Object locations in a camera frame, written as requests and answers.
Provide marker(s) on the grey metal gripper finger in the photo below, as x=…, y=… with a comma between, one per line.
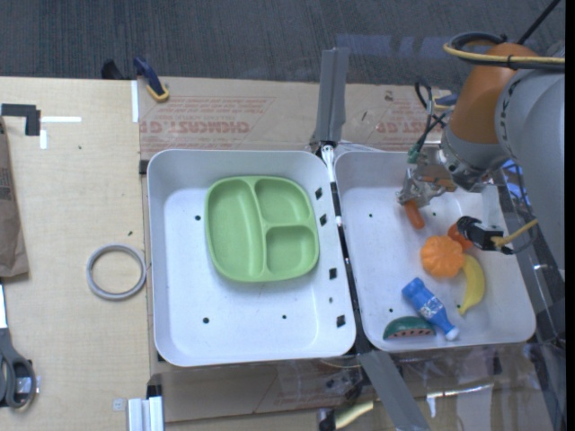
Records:
x=427, y=199
x=405, y=192

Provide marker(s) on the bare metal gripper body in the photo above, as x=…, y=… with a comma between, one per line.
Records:
x=430, y=167

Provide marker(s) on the orange toy carrot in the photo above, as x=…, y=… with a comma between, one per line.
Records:
x=415, y=217

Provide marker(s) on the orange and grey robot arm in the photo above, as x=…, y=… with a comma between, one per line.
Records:
x=530, y=119

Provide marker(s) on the red toy tomato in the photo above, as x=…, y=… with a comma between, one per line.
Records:
x=457, y=236

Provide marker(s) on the orange toy pumpkin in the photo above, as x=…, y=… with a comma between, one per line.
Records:
x=441, y=256

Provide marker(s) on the white plastic tray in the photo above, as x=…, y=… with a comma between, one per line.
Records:
x=391, y=258
x=251, y=321

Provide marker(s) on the yellow banana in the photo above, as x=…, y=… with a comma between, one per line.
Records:
x=475, y=283

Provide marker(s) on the blue plastic bottle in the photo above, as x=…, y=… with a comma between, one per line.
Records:
x=424, y=303

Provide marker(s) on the toy watermelon slice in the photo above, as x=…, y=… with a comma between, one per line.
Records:
x=408, y=328

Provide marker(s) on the green divided plate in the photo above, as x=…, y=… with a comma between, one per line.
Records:
x=233, y=231

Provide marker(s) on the brown cardboard board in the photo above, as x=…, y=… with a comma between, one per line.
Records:
x=202, y=119

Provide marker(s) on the white tape roll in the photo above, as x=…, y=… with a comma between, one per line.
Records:
x=92, y=281

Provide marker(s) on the brown paper bag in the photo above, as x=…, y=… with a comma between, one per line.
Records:
x=9, y=222

